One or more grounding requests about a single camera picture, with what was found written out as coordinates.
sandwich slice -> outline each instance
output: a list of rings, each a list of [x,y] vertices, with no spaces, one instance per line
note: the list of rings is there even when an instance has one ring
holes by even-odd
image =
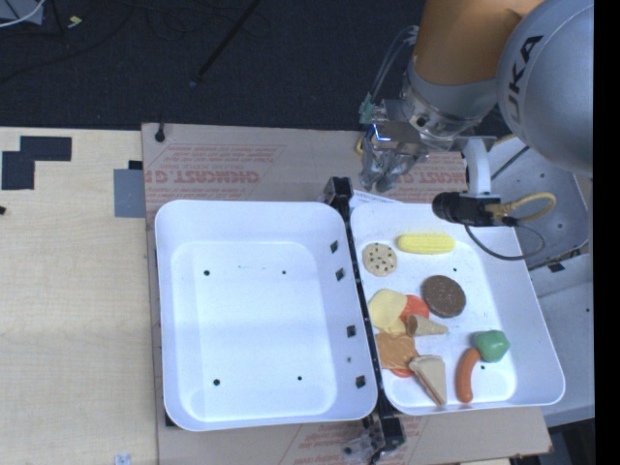
[[[415,356],[409,362],[409,368],[414,371],[437,406],[445,405],[447,395],[444,360],[438,355]]]

yellow toy corn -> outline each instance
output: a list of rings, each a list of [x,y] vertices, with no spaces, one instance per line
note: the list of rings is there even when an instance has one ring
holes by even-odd
[[[441,232],[414,232],[401,234],[396,244],[403,252],[436,255],[451,252],[456,241],[452,236]]]

robotic arm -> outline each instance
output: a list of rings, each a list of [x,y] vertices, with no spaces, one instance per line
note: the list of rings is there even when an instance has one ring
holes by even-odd
[[[496,137],[475,133],[496,104],[545,159],[592,177],[593,46],[594,0],[426,0],[400,98],[360,107],[362,186],[387,191],[431,151],[460,151],[469,191],[438,195],[435,213],[501,224]]]

empty white tray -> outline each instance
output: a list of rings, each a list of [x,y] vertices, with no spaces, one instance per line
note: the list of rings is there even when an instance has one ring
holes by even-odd
[[[344,221],[319,202],[155,219],[164,401],[193,431],[362,419],[377,401]]]
[[[447,405],[438,408],[416,378],[401,378],[382,370],[386,396],[394,407],[405,414],[420,415],[550,405],[562,398],[564,375],[523,260],[505,261],[487,254],[462,225],[436,217],[430,204],[364,203],[353,211],[351,226],[367,301],[381,288],[421,296],[424,279],[437,274],[455,280],[467,298],[465,309],[454,318],[430,314],[431,319],[448,326],[449,333],[415,338],[421,355],[439,355],[446,364]],[[511,228],[470,229],[496,253],[508,257],[523,253]],[[438,255],[401,252],[396,239],[404,233],[446,233],[456,240],[456,246]],[[363,267],[362,251],[372,242],[388,244],[396,251],[398,265],[390,275],[377,277]],[[455,394],[458,360],[473,346],[476,332],[490,329],[503,330],[511,347],[498,362],[477,363],[472,375],[474,399],[463,404]]]

tray with toy food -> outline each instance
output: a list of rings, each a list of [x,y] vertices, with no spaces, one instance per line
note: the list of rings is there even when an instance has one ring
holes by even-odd
[[[369,202],[351,217],[387,399],[404,414],[549,405],[564,375],[522,260],[483,251],[430,204]],[[504,257],[514,230],[471,228]]]
[[[207,431],[363,419],[384,397],[410,415],[561,398],[523,261],[487,255],[428,204],[365,202],[345,216],[337,206],[160,208],[163,389],[174,423]],[[519,253],[509,228],[477,233]]]

